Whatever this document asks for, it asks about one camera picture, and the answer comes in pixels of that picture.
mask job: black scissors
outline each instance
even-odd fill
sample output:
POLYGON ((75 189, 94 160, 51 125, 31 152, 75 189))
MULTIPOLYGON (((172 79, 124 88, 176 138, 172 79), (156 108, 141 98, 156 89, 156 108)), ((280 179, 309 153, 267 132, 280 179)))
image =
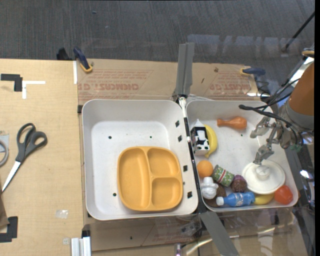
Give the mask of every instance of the black scissors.
POLYGON ((36 149, 39 149, 45 146, 48 143, 47 136, 42 131, 36 131, 36 127, 33 123, 29 122, 23 125, 18 134, 16 136, 16 143, 18 145, 18 155, 15 158, 15 163, 6 178, 6 181, 3 185, 2 192, 5 191, 6 187, 11 182, 12 178, 15 176, 17 170, 19 169, 20 165, 26 160, 26 158, 36 149), (29 131, 25 135, 24 142, 20 142, 21 135, 24 131, 29 128, 29 131), (41 142, 36 144, 38 139, 42 139, 41 142))

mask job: orange tray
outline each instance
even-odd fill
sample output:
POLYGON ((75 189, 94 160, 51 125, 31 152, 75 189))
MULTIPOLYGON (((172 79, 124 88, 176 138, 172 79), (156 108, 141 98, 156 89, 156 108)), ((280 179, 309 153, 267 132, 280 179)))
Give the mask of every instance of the orange tray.
POLYGON ((172 209, 183 195, 179 160, 166 148, 129 147, 118 158, 117 185, 120 199, 129 209, 172 209))

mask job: tin can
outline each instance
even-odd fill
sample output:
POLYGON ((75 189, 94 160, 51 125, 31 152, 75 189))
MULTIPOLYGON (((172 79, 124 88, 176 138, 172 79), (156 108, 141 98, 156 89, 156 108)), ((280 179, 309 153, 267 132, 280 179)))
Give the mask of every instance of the tin can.
POLYGON ((216 165, 213 169, 212 178, 216 182, 220 183, 225 187, 229 187, 234 180, 235 175, 219 165, 216 165))

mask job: yellow banana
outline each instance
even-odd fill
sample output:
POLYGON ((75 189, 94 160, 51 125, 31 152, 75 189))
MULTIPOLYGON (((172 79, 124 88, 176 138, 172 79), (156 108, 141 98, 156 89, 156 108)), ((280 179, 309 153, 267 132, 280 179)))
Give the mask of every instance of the yellow banana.
POLYGON ((255 194, 255 205, 266 205, 268 204, 273 198, 275 193, 271 194, 255 194))
POLYGON ((218 147, 218 139, 217 139, 217 135, 214 131, 214 129, 212 129, 209 125, 204 124, 205 130, 206 130, 206 134, 208 136, 208 141, 209 141, 209 146, 210 146, 210 150, 208 153, 206 153, 204 156, 206 158, 209 158, 210 154, 213 153, 214 151, 216 151, 217 147, 218 147))

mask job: orange fruit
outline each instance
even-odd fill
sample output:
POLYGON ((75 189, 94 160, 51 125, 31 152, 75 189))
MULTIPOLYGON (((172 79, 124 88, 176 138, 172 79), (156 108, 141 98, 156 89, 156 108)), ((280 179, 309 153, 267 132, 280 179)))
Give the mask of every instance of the orange fruit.
POLYGON ((208 160, 201 160, 197 166, 198 174, 201 178, 210 177, 214 172, 214 166, 208 160))

